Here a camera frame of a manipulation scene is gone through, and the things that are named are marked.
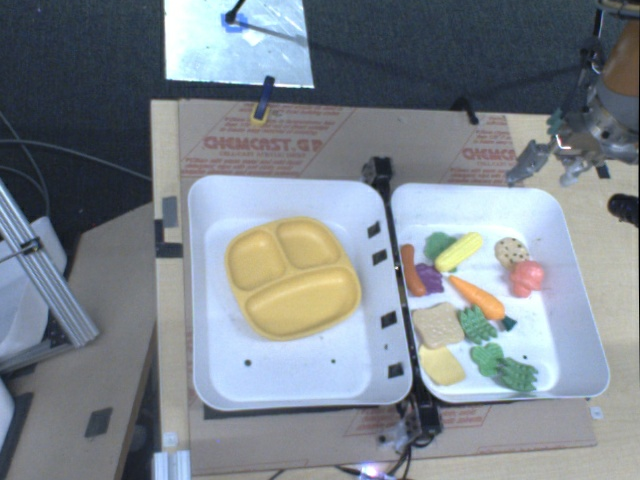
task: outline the yellow divided plate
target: yellow divided plate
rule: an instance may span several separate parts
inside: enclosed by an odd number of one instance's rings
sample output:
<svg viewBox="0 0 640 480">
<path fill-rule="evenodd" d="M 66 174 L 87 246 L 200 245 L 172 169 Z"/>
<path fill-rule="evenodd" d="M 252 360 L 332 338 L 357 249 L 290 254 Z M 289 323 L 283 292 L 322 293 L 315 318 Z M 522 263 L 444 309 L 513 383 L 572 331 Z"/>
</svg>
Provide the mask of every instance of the yellow divided plate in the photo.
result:
<svg viewBox="0 0 640 480">
<path fill-rule="evenodd" d="M 227 278 L 251 327 L 293 340 L 345 320 L 360 304 L 358 275 L 335 235 L 308 217 L 281 219 L 235 237 Z"/>
</svg>

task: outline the yellow corn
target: yellow corn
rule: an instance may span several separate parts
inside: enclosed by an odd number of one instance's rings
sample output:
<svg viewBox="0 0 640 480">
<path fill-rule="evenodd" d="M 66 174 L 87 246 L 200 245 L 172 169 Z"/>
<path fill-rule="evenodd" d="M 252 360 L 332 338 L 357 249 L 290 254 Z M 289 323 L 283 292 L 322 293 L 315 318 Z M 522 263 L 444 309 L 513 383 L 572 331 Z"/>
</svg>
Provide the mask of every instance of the yellow corn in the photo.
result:
<svg viewBox="0 0 640 480">
<path fill-rule="evenodd" d="M 434 266 L 438 272 L 450 272 L 481 246 L 482 237 L 479 233 L 475 231 L 467 233 L 442 251 L 436 258 Z"/>
</svg>

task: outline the black carpet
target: black carpet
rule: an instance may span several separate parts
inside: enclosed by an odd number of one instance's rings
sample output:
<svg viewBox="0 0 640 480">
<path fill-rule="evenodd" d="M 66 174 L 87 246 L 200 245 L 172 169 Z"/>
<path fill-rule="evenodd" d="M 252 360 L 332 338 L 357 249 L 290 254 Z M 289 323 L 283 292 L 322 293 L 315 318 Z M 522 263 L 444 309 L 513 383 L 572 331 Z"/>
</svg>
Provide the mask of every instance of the black carpet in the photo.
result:
<svg viewBox="0 0 640 480">
<path fill-rule="evenodd" d="M 303 0 L 316 88 L 275 101 L 551 113 L 574 84 L 594 0 Z M 150 174 L 154 98 L 255 99 L 259 89 L 164 78 L 163 0 L 0 0 L 0 110 L 25 140 Z M 605 45 L 621 26 L 605 22 Z M 0 123 L 0 139 L 10 138 Z M 151 200 L 148 182 L 32 148 L 66 245 Z M 24 154 L 0 176 L 30 218 L 42 198 Z"/>
</svg>

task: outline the white tray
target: white tray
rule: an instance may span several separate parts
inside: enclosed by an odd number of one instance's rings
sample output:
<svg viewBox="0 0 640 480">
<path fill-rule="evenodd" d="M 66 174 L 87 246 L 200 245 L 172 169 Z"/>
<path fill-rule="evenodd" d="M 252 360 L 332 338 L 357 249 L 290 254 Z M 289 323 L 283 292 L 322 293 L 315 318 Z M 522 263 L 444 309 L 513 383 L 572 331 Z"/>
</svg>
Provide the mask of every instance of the white tray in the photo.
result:
<svg viewBox="0 0 640 480">
<path fill-rule="evenodd" d="M 219 410 L 387 405 L 412 375 L 384 205 L 355 181 L 210 176 L 189 192 L 193 291 L 193 379 Z M 305 216 L 341 242 L 362 286 L 344 322 L 293 341 L 270 341 L 246 322 L 229 287 L 224 254 L 254 226 Z M 380 232 L 369 238 L 369 228 Z M 375 253 L 387 258 L 373 264 Z M 395 312 L 395 323 L 382 317 Z"/>
<path fill-rule="evenodd" d="M 456 275 L 504 303 L 507 315 L 518 323 L 492 341 L 502 346 L 505 356 L 539 371 L 536 391 L 520 393 L 501 387 L 480 375 L 469 355 L 475 344 L 465 339 L 449 349 L 462 364 L 466 379 L 440 386 L 422 371 L 431 393 L 446 402 L 469 403 L 591 397 L 607 388 L 604 350 L 566 221 L 553 197 L 537 189 L 406 184 L 393 193 L 392 209 L 398 244 L 414 245 L 416 263 L 428 262 L 422 251 L 433 232 L 461 236 L 477 231 L 483 236 L 483 247 L 458 267 Z M 494 244 L 504 237 L 521 240 L 531 258 L 545 269 L 543 289 L 530 298 L 510 294 L 508 272 L 495 259 Z M 445 301 L 459 309 L 469 306 L 446 279 L 443 285 L 441 294 L 409 295 L 409 308 Z"/>
</svg>

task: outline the orange carrot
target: orange carrot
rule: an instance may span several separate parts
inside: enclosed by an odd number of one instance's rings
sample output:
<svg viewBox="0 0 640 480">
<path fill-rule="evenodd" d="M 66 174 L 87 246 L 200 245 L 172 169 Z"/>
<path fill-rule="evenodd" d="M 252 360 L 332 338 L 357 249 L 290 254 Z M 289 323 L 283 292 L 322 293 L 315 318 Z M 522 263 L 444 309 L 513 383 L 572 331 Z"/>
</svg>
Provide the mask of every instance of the orange carrot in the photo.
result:
<svg viewBox="0 0 640 480">
<path fill-rule="evenodd" d="M 505 318 L 504 305 L 490 293 L 456 276 L 449 276 L 449 281 L 460 292 L 460 295 L 482 310 L 487 320 L 503 320 Z"/>
<path fill-rule="evenodd" d="M 427 294 L 427 289 L 420 279 L 416 266 L 413 263 L 413 256 L 415 254 L 415 248 L 411 244 L 405 244 L 400 247 L 400 257 L 402 258 L 402 267 L 404 272 L 404 279 L 407 282 L 407 288 L 412 295 L 416 297 L 422 297 Z"/>
</svg>

